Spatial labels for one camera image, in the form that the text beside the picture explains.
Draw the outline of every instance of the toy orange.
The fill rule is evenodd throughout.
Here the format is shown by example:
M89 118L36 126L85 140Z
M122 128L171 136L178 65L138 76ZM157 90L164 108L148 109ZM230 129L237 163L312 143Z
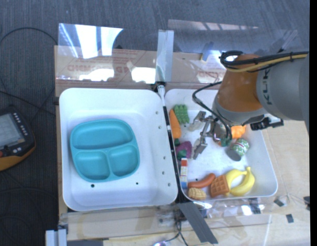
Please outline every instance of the toy orange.
M241 138L241 136L245 134L245 132L246 132L246 125L231 127L232 138Z

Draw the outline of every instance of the toy sausage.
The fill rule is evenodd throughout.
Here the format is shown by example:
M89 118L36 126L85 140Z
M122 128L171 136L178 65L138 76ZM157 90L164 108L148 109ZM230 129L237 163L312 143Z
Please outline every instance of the toy sausage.
M208 185L210 185L213 180L215 179L215 174L214 173L209 173L204 179L200 181L191 181L188 183L188 189L190 188L203 188Z

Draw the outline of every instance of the gray carpet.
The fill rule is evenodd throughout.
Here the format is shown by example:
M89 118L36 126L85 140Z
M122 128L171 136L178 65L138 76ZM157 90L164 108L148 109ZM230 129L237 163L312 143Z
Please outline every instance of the gray carpet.
M236 37L234 43L227 34L208 38L234 50L279 47L280 30L296 30L291 46L309 49L310 0L0 0L0 109L15 105L37 142L27 159L0 172L0 246L45 245L45 230L57 229L58 24L158 30L171 27L171 20L259 28L256 37ZM187 39L178 39L175 50L196 52L202 48L198 40L206 41L196 32L177 35Z

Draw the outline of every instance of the controller screen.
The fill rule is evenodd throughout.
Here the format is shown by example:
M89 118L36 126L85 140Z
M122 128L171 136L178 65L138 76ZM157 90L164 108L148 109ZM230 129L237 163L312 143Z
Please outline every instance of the controller screen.
M12 146L24 142L25 139L11 114L0 116L0 149L5 145Z

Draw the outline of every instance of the teal plate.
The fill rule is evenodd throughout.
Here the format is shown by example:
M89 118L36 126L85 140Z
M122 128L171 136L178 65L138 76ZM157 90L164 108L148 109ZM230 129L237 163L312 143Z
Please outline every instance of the teal plate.
M128 177L140 164L134 132L119 119L78 124L72 130L70 147L77 173L89 182Z

